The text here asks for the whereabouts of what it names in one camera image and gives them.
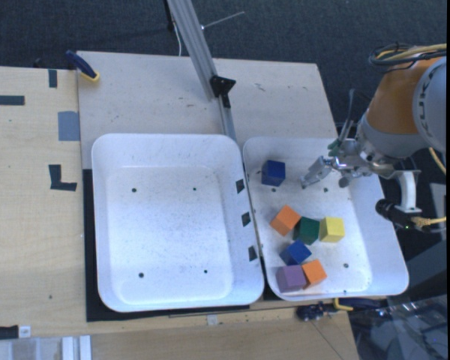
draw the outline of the green cube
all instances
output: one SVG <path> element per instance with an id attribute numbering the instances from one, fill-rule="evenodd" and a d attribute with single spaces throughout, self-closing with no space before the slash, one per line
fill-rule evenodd
<path id="1" fill-rule="evenodd" d="M 302 216 L 293 230 L 293 239 L 298 239 L 306 245 L 311 245 L 318 239 L 319 231 L 320 222 L 318 220 Z"/>

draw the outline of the wooden board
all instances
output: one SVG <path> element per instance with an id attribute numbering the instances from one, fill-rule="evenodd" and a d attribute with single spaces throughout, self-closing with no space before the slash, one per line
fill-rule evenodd
<path id="1" fill-rule="evenodd" d="M 346 313 L 318 321 L 271 319 L 91 338 L 93 358 L 358 360 Z"/>
<path id="2" fill-rule="evenodd" d="M 108 133 L 222 134 L 217 100 L 207 100 L 188 57 L 78 52 L 100 72 L 79 79 L 82 166 Z M 315 64 L 215 59 L 229 92 L 236 141 L 251 137 L 336 137 Z"/>
<path id="3" fill-rule="evenodd" d="M 217 65 L 230 72 L 222 66 L 232 68 L 233 62 L 221 60 Z M 263 65 L 266 63 L 250 62 L 257 74 Z M 335 129 L 320 74 L 316 66 L 305 68 L 310 75 L 302 77 L 307 89 L 301 88 L 300 92 L 314 92 L 322 120 L 315 118 L 313 122 L 323 121 L 324 128 L 318 131 L 329 137 Z M 273 76 L 249 86 L 263 94 L 255 83 L 266 80 L 272 81 Z M 235 95 L 246 84 L 239 86 L 240 81 Z M 273 91 L 266 88 L 265 92 L 273 98 Z M 45 69 L 0 67 L 0 95 L 25 96 L 24 106 L 0 106 L 0 326 L 30 326 L 35 337 L 206 327 L 207 316 L 194 313 L 124 322 L 86 322 L 80 143 L 60 141 L 58 130 L 59 112 L 79 110 L 77 91 L 75 71 L 58 70 L 58 87 L 50 88 Z M 246 92 L 233 99 L 239 101 L 238 97 L 252 95 L 242 105 L 236 104 L 241 107 L 237 112 L 251 111 L 254 94 Z M 246 130 L 239 130 L 246 123 L 246 118 L 241 118 L 235 124 L 241 137 L 249 136 Z M 311 132 L 305 123 L 304 128 Z M 61 165 L 62 181 L 76 182 L 75 191 L 50 189 L 50 164 Z M 219 321 L 290 320 L 294 306 L 285 301 L 258 301 L 249 311 L 220 314 Z"/>

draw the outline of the metal rod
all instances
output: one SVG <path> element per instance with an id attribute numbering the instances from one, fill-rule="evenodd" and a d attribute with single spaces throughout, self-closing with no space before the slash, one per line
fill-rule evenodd
<path id="1" fill-rule="evenodd" d="M 233 19 L 233 17 L 237 17 L 237 16 L 242 15 L 242 14 L 244 14 L 244 13 L 245 13 L 245 11 L 243 10 L 242 12 L 234 13 L 233 15 L 224 17 L 223 19 L 219 19 L 219 20 L 217 20 L 217 21 L 212 21 L 212 22 L 210 22 L 210 23 L 207 24 L 207 25 L 202 25 L 202 29 L 205 29 L 205 28 L 214 26 L 215 24 L 218 24 L 218 23 L 222 23 L 222 22 L 225 21 L 225 20 Z"/>
<path id="2" fill-rule="evenodd" d="M 209 100 L 216 100 L 210 80 L 217 76 L 217 69 L 210 54 L 209 47 L 203 35 L 202 27 L 191 0 L 167 0 L 178 30 L 183 37 L 187 51 L 202 83 L 205 95 Z M 235 128 L 233 126 L 232 112 L 230 108 L 223 105 L 222 98 L 217 100 L 220 107 L 223 132 L 233 140 L 236 140 Z"/>

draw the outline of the purple cube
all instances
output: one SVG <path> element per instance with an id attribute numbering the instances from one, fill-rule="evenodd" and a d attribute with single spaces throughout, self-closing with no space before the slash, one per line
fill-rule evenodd
<path id="1" fill-rule="evenodd" d="M 311 254 L 303 241 L 295 240 L 280 253 L 280 257 L 288 266 L 294 266 L 304 262 Z"/>
<path id="2" fill-rule="evenodd" d="M 299 291 L 307 285 L 307 279 L 301 265 L 280 267 L 277 270 L 276 278 L 281 293 Z"/>

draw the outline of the white tray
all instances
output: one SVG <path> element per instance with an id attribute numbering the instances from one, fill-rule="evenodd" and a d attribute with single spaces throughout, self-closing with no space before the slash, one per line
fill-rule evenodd
<path id="1" fill-rule="evenodd" d="M 358 178 L 347 188 L 331 172 L 324 180 L 302 190 L 299 177 L 320 155 L 326 155 L 333 139 L 254 137 L 244 144 L 244 164 L 250 198 L 265 263 L 268 283 L 277 296 L 288 301 L 347 296 L 389 296 L 408 286 L 408 271 L 392 223 L 379 216 L 375 204 L 383 198 L 378 176 Z M 261 168 L 268 159 L 286 164 L 286 179 L 279 187 L 261 182 Z M 297 292 L 278 289 L 276 271 L 285 263 L 279 253 L 293 242 L 293 232 L 280 235 L 270 221 L 288 204 L 301 216 L 321 220 L 343 218 L 345 237 L 339 242 L 315 241 L 309 245 L 328 277 Z"/>
<path id="2" fill-rule="evenodd" d="M 91 163 L 98 292 L 109 308 L 249 305 L 261 296 L 242 157 L 229 137 L 109 133 L 94 142 Z"/>

